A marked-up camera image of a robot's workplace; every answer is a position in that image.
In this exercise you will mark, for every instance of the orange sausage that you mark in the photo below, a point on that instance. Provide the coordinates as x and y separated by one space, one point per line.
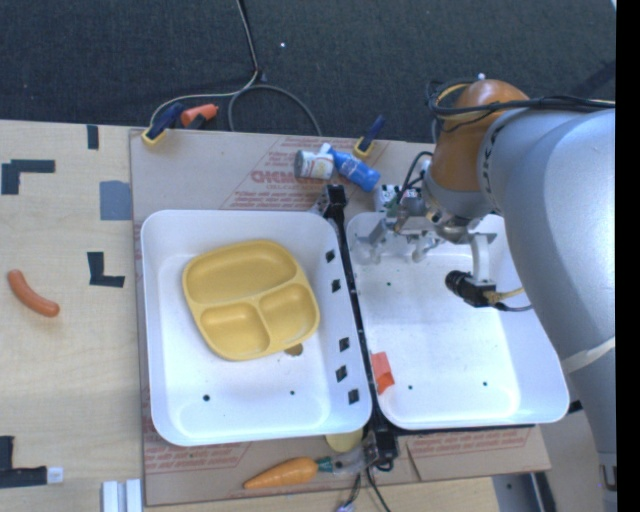
30 297

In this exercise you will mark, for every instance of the orange carrot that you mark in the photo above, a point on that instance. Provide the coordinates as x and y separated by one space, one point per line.
285 472

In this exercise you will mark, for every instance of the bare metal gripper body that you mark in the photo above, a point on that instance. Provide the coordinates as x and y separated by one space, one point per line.
417 216

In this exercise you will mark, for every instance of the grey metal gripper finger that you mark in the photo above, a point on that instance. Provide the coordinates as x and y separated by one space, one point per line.
423 246
374 239

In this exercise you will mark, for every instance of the white can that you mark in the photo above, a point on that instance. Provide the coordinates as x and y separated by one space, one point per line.
312 165

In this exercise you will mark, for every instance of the brown cardboard board red print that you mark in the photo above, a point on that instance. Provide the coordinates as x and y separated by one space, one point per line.
200 175

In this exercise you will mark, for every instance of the pale yellow round object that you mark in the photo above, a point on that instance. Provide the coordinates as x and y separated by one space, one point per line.
344 440

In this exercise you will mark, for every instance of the blue bottle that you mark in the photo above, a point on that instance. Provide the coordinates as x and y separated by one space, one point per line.
357 170

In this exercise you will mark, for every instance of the small brown round piece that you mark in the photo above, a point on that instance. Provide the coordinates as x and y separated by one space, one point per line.
294 350

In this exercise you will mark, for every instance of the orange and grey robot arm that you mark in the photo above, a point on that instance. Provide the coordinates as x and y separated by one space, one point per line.
555 200

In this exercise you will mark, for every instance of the black cylinder on white bracket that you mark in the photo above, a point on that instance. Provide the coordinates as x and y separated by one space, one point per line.
470 287

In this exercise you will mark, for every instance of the yellow divided plate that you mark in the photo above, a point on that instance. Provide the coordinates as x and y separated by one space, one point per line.
240 280

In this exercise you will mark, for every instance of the white plastic tray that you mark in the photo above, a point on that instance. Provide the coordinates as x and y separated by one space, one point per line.
250 395
440 350

